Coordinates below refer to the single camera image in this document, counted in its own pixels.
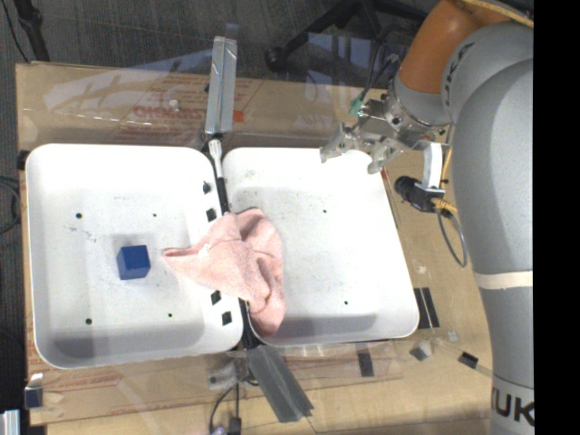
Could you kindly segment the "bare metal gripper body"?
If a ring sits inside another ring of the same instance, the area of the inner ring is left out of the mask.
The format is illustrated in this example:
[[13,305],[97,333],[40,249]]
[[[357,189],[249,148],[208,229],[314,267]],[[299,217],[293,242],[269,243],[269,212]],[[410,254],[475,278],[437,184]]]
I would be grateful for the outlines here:
[[393,99],[369,100],[359,110],[355,137],[374,142],[392,142],[404,149],[417,149],[435,141],[445,121],[422,121]]

